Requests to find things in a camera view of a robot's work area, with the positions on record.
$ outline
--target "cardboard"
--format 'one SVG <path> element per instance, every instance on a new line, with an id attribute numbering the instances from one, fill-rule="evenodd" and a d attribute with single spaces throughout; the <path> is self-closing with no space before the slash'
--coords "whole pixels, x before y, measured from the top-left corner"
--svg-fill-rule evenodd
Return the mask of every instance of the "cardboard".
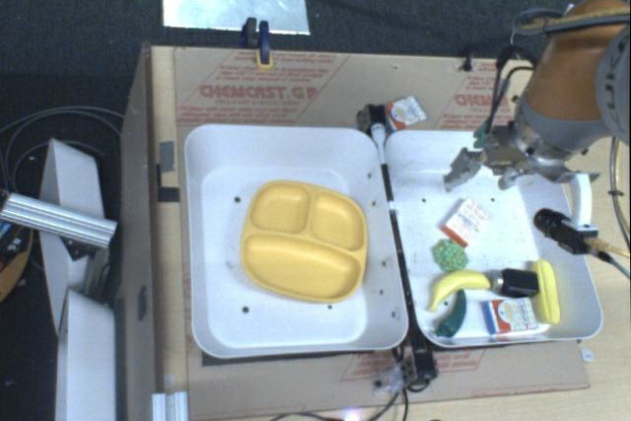
<path id="1" fill-rule="evenodd" d="M 125 253 L 131 256 L 123 264 L 120 293 L 125 305 L 129 419 L 150 419 L 146 414 L 152 389 L 187 390 L 189 416 L 195 421 L 386 404 L 389 396 L 375 391 L 373 377 L 391 367 L 388 352 L 236 363 L 202 355 L 190 332 L 183 141 L 204 122 L 352 127 L 365 104 L 409 96 L 428 113 L 427 120 L 414 128 L 473 130 L 487 115 L 494 62 L 476 61 L 473 71 L 466 73 L 454 58 L 279 51 L 274 69 L 265 72 L 256 70 L 253 52 L 246 50 L 146 47 L 143 56 L 145 71 L 137 75 L 128 113 L 135 126 L 123 133 L 123 166 L 129 173 L 123 187 L 123 194 L 129 191 L 123 218 L 136 223 L 134 232 L 140 234 L 132 237 L 129 225 L 124 227 L 129 241 Z M 496 120 L 510 117 L 504 102 Z M 140 143 L 134 144 L 134 137 Z M 164 143 L 173 143 L 178 156 L 163 172 Z M 178 188 L 178 201 L 159 200 L 158 195 L 173 195 Z M 151 208 L 150 216 L 144 205 Z M 609 270 L 606 275 L 616 277 Z M 620 281 L 616 277 L 615 286 Z M 150 304 L 138 321 L 134 301 L 141 286 Z M 619 324 L 613 331 L 628 334 L 628 328 Z M 628 349 L 619 351 L 626 353 L 623 362 L 628 363 Z M 410 395 L 412 403 L 583 389 L 590 384 L 573 341 L 440 351 L 436 359 L 438 378 L 423 393 Z M 555 398 L 572 408 L 576 396 Z M 597 405 L 596 397 L 589 398 Z M 614 410 L 624 407 L 614 403 Z M 483 412 L 503 413 L 502 405 L 493 400 L 460 411 L 470 413 L 470 419 L 484 419 Z M 595 412 L 599 418 L 603 411 Z"/>

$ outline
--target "yellow plate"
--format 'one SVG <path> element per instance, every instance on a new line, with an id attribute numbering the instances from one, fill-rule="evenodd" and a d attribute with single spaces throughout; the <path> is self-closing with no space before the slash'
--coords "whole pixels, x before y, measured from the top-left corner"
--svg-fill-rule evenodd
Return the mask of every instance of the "yellow plate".
<path id="1" fill-rule="evenodd" d="M 241 239 L 247 276 L 267 290 L 333 303 L 359 288 L 368 232 L 362 209 L 330 189 L 278 180 L 252 199 Z"/>

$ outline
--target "silver tube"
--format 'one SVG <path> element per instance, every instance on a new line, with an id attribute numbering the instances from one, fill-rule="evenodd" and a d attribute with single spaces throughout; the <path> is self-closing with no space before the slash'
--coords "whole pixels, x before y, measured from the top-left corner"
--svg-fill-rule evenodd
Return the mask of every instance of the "silver tube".
<path id="1" fill-rule="evenodd" d="M 0 220 L 50 232 L 81 244 L 108 247 L 116 231 L 117 224 L 113 221 L 93 218 L 16 193 L 1 194 L 0 204 Z"/>

